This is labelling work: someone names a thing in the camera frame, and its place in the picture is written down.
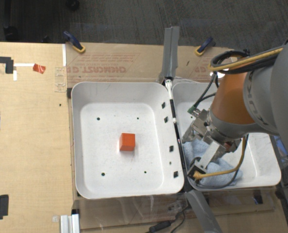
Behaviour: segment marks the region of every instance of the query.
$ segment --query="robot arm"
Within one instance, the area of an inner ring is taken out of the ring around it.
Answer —
[[[189,110],[196,119],[182,142],[197,137],[210,145],[215,144],[202,157],[204,160],[195,161],[190,177],[195,170],[206,173],[209,162],[226,152],[235,151],[240,139],[248,133],[279,135],[288,151],[288,42],[281,48],[257,56],[262,55],[265,57],[255,61],[253,56],[243,58],[241,62],[245,63],[242,65],[232,63],[229,71],[224,71],[221,65],[218,70],[226,75],[209,111],[200,112],[194,107]],[[211,63],[217,63],[217,59],[215,57]]]

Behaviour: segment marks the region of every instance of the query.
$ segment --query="yellow cable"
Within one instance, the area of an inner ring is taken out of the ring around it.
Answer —
[[[211,70],[211,71],[221,71],[221,70],[224,70],[224,69],[237,67],[237,66],[240,66],[242,64],[248,64],[248,63],[254,62],[256,60],[260,60],[260,59],[263,59],[263,58],[266,58],[266,57],[269,57],[269,56],[272,56],[272,55],[275,55],[275,54],[279,54],[282,50],[283,50],[283,48],[275,49],[275,50],[272,50],[272,51],[269,51],[269,52],[262,53],[260,55],[256,55],[256,56],[252,56],[252,57],[246,57],[243,60],[239,60],[239,61],[227,64],[227,65],[222,65],[220,67],[212,67],[211,63],[209,63],[208,69]]]
[[[237,171],[243,162],[245,150],[246,150],[246,136],[242,140],[242,154],[241,154],[241,158],[239,160],[239,163],[235,168],[230,169],[230,170],[220,171],[220,172],[214,172],[214,173],[200,173],[199,171],[195,171],[193,173],[193,177],[196,180],[200,180],[200,179],[205,178],[205,177],[217,176],[217,175],[222,175],[222,174],[227,174],[227,173],[232,173],[232,172]]]

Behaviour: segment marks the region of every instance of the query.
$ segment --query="blue and yellow clamp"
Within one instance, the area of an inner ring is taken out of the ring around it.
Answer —
[[[79,53],[85,52],[86,48],[82,44],[80,44],[80,42],[78,41],[78,39],[75,38],[75,36],[70,34],[68,31],[64,31],[63,36],[67,41],[69,41],[72,44],[73,49],[75,49],[77,52]]]
[[[206,49],[208,47],[214,47],[215,46],[215,42],[213,41],[212,37],[209,37],[201,46],[198,46],[196,48],[196,50],[194,51],[194,53],[198,56],[201,56],[202,54],[204,54],[204,52],[206,51]]]

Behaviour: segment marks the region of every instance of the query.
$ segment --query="table surface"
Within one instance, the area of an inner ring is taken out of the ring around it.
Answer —
[[[9,195],[0,233],[58,233],[56,216],[70,215],[73,204],[68,98],[54,89],[63,45],[0,42],[0,56],[46,67],[43,74],[17,67],[14,82],[0,64],[0,195]],[[217,216],[217,221],[230,233],[288,232],[280,201],[273,196],[272,202],[273,211]],[[83,232],[145,232],[149,226]],[[188,219],[178,232],[190,230],[202,232],[197,219]]]

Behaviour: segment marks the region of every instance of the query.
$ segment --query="orange cube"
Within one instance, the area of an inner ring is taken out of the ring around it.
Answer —
[[[119,138],[120,151],[133,151],[135,148],[135,134],[122,133]]]

